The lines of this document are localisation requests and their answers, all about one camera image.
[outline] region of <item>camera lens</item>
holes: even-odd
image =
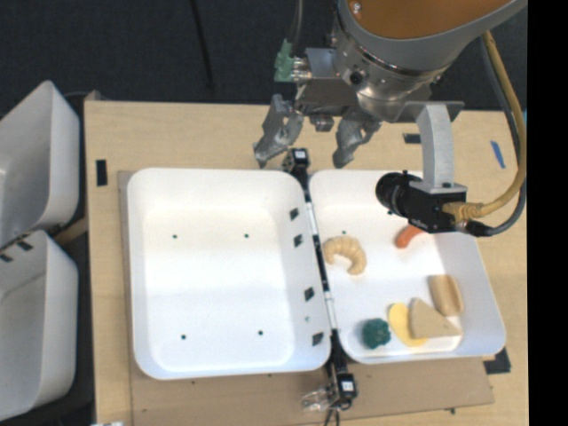
[[[375,195],[379,202],[400,217],[408,217],[407,203],[411,181],[422,181],[406,171],[383,175],[376,184]]]

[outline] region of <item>white tray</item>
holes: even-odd
[[[38,231],[0,260],[0,421],[67,393],[75,376],[78,273]]]
[[[79,201],[79,119],[49,81],[0,120],[0,248],[66,224]]]
[[[176,379],[326,362],[312,230],[290,175],[141,170],[127,210],[133,349],[144,372]]]
[[[461,233],[423,233],[405,249],[394,245],[407,220],[387,213],[375,196],[375,186],[387,171],[323,170],[314,174],[310,192],[319,236],[344,233],[359,240],[367,254],[360,276],[346,272],[347,261],[326,264],[334,298],[339,336],[346,353],[361,363],[486,356],[505,344],[505,328],[475,238]],[[420,172],[413,172],[418,177]],[[450,320],[462,337],[430,339],[418,347],[391,340],[374,350],[362,343],[362,326],[373,318],[387,319],[394,303],[409,306],[414,297],[433,305],[428,276],[451,274],[458,281],[464,312]]]

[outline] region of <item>wooden table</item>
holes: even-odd
[[[122,268],[118,173],[146,167],[258,169],[253,142],[267,106],[85,102],[87,203],[91,261],[97,422],[130,426],[316,424],[300,398],[325,381],[324,371],[160,382],[145,376],[130,352]],[[296,146],[311,170],[332,168],[335,133],[306,121]],[[420,145],[406,144],[412,123],[385,124],[346,169],[420,170]],[[506,164],[497,162],[491,141]],[[516,164],[504,116],[462,112],[454,122],[456,181],[469,200],[490,201],[509,186]],[[282,156],[267,169],[277,169]],[[486,220],[496,225],[513,204]],[[478,245],[507,329],[509,374],[487,376],[481,358],[350,365],[360,395],[342,423],[353,426],[528,424],[526,217]],[[457,408],[455,414],[446,409]]]

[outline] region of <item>beige curved toy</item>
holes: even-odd
[[[349,274],[361,274],[367,266],[365,251],[353,237],[343,235],[327,240],[323,244],[323,257],[328,264],[335,262],[335,254],[351,260],[351,267],[347,270]]]

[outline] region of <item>green connector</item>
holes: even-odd
[[[287,39],[282,42],[280,52],[274,61],[276,73],[274,73],[275,82],[292,82],[292,68],[294,67],[294,58],[290,55],[292,52],[292,43]]]

